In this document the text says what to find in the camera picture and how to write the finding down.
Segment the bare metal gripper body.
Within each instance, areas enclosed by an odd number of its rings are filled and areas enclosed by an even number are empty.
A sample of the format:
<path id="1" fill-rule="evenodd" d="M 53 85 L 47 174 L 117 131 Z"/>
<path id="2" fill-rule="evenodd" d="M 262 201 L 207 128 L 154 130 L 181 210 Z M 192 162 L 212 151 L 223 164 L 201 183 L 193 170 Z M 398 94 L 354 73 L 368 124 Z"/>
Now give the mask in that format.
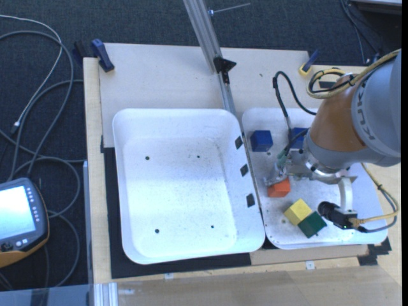
<path id="1" fill-rule="evenodd" d="M 283 174 L 299 179 L 331 180 L 339 172 L 318 161 L 308 148 L 284 150 L 279 158 Z"/>

